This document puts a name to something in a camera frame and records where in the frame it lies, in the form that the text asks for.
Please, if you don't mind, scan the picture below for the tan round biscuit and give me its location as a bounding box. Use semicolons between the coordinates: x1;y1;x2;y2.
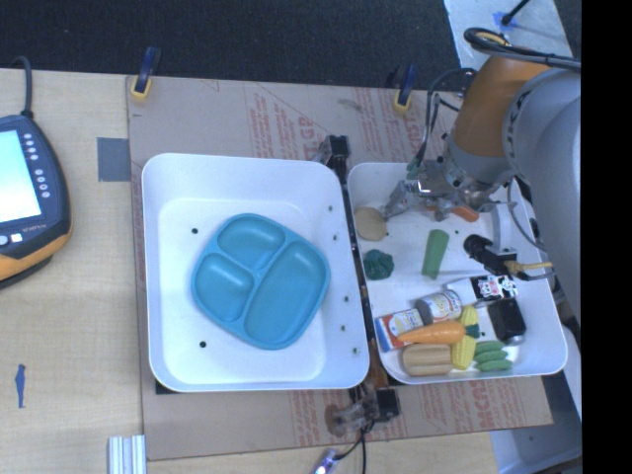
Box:
354;206;388;243

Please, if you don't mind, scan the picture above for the yellow corn cob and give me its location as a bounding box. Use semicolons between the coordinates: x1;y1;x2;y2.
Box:
450;304;480;371

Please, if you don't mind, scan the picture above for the black cylinder on white bracket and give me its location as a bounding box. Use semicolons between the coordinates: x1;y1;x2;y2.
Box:
462;201;519;278

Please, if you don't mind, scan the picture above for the white plastic tray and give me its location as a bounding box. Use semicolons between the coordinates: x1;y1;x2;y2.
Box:
141;152;371;394
347;161;570;386

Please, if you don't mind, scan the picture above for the orange carrot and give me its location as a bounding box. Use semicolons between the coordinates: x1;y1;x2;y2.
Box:
396;319;481;346

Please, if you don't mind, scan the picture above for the green cucumber stick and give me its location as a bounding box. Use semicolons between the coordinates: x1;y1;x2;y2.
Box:
421;228;451;280

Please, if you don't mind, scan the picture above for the tan bread loaf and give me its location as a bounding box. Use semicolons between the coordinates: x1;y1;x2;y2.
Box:
400;343;455;378

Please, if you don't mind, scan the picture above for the white cow print bottle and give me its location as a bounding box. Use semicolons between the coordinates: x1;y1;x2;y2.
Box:
442;274;520;303

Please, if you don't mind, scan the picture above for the green pea pod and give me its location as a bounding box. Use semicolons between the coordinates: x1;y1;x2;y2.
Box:
472;340;514;373

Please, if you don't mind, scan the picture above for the green broccoli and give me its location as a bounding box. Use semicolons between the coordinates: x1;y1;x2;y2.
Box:
362;249;396;281

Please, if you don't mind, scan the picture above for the yellow and white can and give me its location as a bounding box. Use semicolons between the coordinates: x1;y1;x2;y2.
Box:
414;288;464;326

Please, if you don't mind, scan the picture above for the blue divided plate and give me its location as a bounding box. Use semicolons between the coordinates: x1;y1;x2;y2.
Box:
190;212;332;352

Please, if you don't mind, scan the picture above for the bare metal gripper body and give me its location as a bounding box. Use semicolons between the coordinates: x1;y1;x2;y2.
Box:
416;161;501;214

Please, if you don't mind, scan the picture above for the white red blue carton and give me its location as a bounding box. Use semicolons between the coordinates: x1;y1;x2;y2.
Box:
373;307;427;355

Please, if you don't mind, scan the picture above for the black block with wires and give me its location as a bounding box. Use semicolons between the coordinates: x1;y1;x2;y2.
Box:
373;387;402;423
315;134;352;168

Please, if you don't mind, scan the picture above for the brown cardboard board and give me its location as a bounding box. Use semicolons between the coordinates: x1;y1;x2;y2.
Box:
125;75;555;461

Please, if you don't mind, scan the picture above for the thin black rod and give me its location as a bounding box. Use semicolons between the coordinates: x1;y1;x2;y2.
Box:
334;159;380;390

